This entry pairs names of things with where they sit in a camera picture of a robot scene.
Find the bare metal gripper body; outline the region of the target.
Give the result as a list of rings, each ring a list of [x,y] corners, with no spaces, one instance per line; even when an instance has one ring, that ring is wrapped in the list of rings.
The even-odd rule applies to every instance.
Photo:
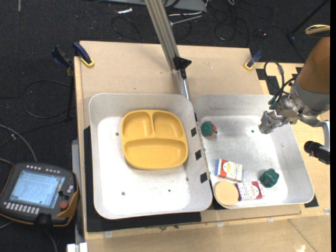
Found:
[[[299,111],[304,107],[302,100],[297,94],[282,96],[272,104],[272,113],[282,115],[286,119],[286,124],[296,124],[303,121],[303,116]]]

